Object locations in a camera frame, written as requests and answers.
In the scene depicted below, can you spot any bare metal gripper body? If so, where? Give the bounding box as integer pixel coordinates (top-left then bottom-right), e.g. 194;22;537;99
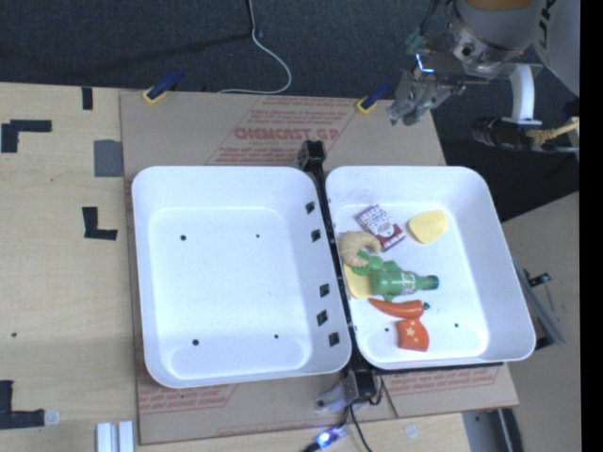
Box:
413;24;544;95

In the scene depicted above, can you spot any yellow toy cheese slice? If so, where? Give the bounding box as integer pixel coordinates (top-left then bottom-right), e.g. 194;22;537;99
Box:
406;209;449;247

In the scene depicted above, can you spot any red and white carton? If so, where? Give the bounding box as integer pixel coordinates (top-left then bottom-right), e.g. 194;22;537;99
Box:
354;203;407;253

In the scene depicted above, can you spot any thin black rod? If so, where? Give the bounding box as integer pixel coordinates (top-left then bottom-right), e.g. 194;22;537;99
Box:
310;157;367;377

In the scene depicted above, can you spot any tan toy croissant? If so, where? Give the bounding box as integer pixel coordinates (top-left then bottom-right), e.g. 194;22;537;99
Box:
338;230;383;269

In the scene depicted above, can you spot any white plastic tray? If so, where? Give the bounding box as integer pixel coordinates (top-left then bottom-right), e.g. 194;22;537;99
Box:
130;165;354;390
324;165;538;372

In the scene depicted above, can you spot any green toy bottle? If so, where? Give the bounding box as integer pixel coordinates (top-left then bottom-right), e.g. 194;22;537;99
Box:
367;260;441;303

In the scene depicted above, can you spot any yellow toy banana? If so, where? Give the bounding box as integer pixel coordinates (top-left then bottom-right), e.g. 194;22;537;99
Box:
342;263;374;300

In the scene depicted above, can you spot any red toy chili pepper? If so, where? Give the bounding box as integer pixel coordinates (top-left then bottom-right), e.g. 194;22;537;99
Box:
367;297;432;320

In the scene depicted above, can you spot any brown cardboard board red print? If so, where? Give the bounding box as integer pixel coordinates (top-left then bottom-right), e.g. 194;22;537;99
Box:
118;90;520;446

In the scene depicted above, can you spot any red packet with yellow stars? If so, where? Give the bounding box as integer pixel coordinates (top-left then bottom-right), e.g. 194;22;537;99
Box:
395;317;432;353

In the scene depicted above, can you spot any black cylinder on white bracket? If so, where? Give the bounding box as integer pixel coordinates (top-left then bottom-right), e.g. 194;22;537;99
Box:
471;63;557;153

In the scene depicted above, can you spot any black block with thin wires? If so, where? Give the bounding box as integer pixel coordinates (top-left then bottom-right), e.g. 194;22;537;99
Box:
345;367;383;403
299;139;328;172

